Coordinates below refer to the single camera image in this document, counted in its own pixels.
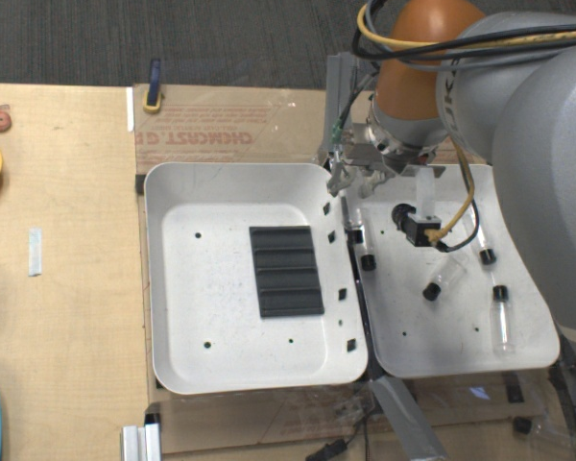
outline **brown cardboard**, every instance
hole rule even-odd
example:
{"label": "brown cardboard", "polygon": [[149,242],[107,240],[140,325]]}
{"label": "brown cardboard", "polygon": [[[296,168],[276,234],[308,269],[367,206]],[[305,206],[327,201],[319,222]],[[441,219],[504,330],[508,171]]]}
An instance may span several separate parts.
{"label": "brown cardboard", "polygon": [[[141,106],[147,88],[133,88],[137,174],[170,161],[310,162],[323,139],[321,90],[164,85],[160,111],[150,114]],[[353,121],[365,121],[369,97],[359,96]],[[435,163],[456,161],[446,140]]]}

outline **black rubber pad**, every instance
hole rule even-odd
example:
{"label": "black rubber pad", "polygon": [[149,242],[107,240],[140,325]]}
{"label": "black rubber pad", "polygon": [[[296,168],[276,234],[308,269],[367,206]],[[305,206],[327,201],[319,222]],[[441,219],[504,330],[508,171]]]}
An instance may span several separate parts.
{"label": "black rubber pad", "polygon": [[251,227],[250,240],[260,316],[324,314],[311,229]]}

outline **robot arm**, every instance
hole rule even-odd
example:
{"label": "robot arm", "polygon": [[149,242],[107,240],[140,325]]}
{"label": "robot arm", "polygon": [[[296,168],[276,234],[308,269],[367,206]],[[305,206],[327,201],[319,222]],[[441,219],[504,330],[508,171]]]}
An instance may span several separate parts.
{"label": "robot arm", "polygon": [[369,192],[413,174],[450,135],[492,166],[508,232],[576,351],[576,16],[409,0],[384,38],[373,21],[385,1],[359,13],[352,51],[382,64],[366,130],[336,142],[329,190],[353,181],[346,166]]}

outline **white bottle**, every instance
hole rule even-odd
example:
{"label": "white bottle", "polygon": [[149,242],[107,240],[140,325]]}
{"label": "white bottle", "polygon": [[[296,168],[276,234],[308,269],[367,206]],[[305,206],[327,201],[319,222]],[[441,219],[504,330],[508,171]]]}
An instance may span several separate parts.
{"label": "white bottle", "polygon": [[496,285],[492,288],[491,304],[491,339],[492,348],[496,353],[506,354],[515,351],[513,320],[508,287]]}
{"label": "white bottle", "polygon": [[422,296],[428,301],[436,301],[442,294],[450,295],[453,286],[467,271],[467,257],[463,253],[450,253],[442,256],[442,260],[431,273]]}

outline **black cable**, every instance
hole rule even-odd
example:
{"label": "black cable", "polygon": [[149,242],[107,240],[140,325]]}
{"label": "black cable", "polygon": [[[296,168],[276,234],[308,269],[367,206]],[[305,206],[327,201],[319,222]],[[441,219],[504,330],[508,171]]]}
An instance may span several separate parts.
{"label": "black cable", "polygon": [[535,61],[548,60],[559,55],[561,50],[540,50],[531,54],[520,54],[520,56],[508,57],[504,60],[504,57],[493,57],[491,60],[478,60],[459,63],[457,61],[452,61],[451,63],[444,64],[428,64],[421,63],[419,61],[407,60],[405,58],[400,58],[399,61],[402,63],[421,70],[424,72],[452,72],[459,70],[473,70],[475,68],[493,68],[501,66],[512,66],[523,63],[533,63]]}
{"label": "black cable", "polygon": [[363,419],[363,437],[365,439],[365,461],[370,461],[370,448],[369,448],[369,434],[367,433],[367,421],[369,420],[369,415]]}
{"label": "black cable", "polygon": [[349,437],[349,439],[346,440],[346,444],[349,446],[349,444],[356,438],[356,436],[358,435],[358,432],[361,429],[361,426],[363,426],[363,421],[367,418],[367,414],[365,415],[365,417],[363,417],[361,420],[359,420],[356,424],[354,424],[354,432],[352,432],[352,435]]}
{"label": "black cable", "polygon": [[338,128],[340,128],[341,130],[344,128],[344,126],[346,125],[346,120],[348,119],[348,115],[349,115],[349,111],[352,108],[352,105],[354,104],[354,101],[356,101],[356,98],[358,97],[358,95],[365,89],[365,87],[369,84],[368,82],[368,77],[370,79],[373,79],[373,77],[375,77],[377,74],[379,73],[378,70],[375,70],[374,72],[372,72],[371,74],[369,74],[368,76],[365,77],[365,79],[363,79],[360,83],[359,86],[355,87],[351,94],[348,97],[348,101],[346,102],[346,105],[344,106],[344,108],[342,109],[342,112],[339,115],[338,121],[340,122],[338,125]]}
{"label": "black cable", "polygon": [[441,61],[453,60],[459,58],[472,58],[472,57],[496,57],[500,55],[518,54],[518,53],[532,53],[541,50],[567,48],[576,45],[576,37],[572,39],[560,39],[557,41],[535,42],[529,44],[517,44],[513,46],[503,47],[489,47],[483,49],[467,49],[464,51],[455,51],[453,53],[445,53],[443,55],[430,55],[430,53],[437,51],[445,51],[470,44],[481,44],[496,39],[506,39],[513,37],[526,37],[538,34],[552,34],[565,31],[576,31],[576,25],[566,24],[563,26],[540,26],[538,28],[525,28],[514,29],[511,31],[501,31],[497,33],[489,33],[479,36],[461,37],[450,41],[444,41],[438,44],[428,44],[426,46],[418,46],[407,50],[386,52],[372,54],[363,50],[358,45],[360,30],[357,30],[352,40],[352,54],[362,60],[366,61],[384,61],[405,58],[413,61]]}
{"label": "black cable", "polygon": [[358,60],[354,60],[352,66],[352,80],[350,81],[350,90],[354,90],[358,86]]}
{"label": "black cable", "polygon": [[455,246],[447,246],[444,242],[438,241],[438,243],[435,246],[435,248],[438,251],[442,253],[452,253],[454,251],[460,250],[461,248],[465,248],[467,244],[469,244],[471,241],[473,241],[473,239],[475,239],[476,235],[478,234],[478,229],[480,228],[480,214],[478,213],[478,207],[476,206],[476,203],[473,200],[471,201],[471,209],[473,210],[473,217],[475,219],[475,224],[471,235],[463,242],[460,242]]}
{"label": "black cable", "polygon": [[[368,5],[371,3],[369,8],[372,20],[374,20],[375,15],[384,6],[388,0],[370,0]],[[401,57],[410,57],[416,54],[430,53],[433,51],[443,51],[450,48],[462,47],[470,44],[480,44],[486,41],[495,39],[506,39],[511,37],[525,37],[525,36],[535,36],[540,34],[554,34],[558,32],[571,32],[576,31],[576,24],[563,24],[557,26],[532,26],[522,29],[513,29],[507,31],[499,31],[494,33],[487,33],[485,35],[470,36],[470,37],[460,37],[457,39],[452,39],[450,41],[444,41],[436,44],[419,46],[416,48],[411,48],[408,50],[401,50],[396,52],[386,52],[377,55],[372,55],[362,50],[359,46],[359,41],[362,36],[360,29],[357,27],[352,39],[352,51],[353,53],[362,58],[363,60],[391,60]]]}

